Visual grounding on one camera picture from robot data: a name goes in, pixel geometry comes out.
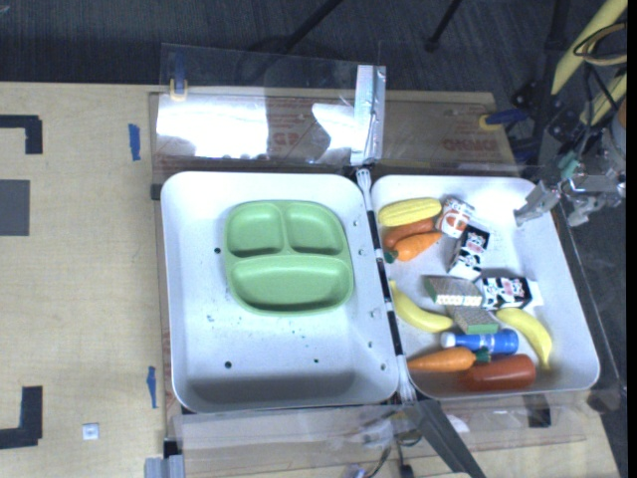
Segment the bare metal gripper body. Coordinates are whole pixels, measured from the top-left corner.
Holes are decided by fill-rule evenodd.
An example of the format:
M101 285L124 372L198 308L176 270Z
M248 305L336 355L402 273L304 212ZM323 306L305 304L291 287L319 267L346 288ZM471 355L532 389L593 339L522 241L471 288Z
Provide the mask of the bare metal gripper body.
M561 190L570 197L605 197L612 202L625 198L625 183L613 175L574 173L563 182Z

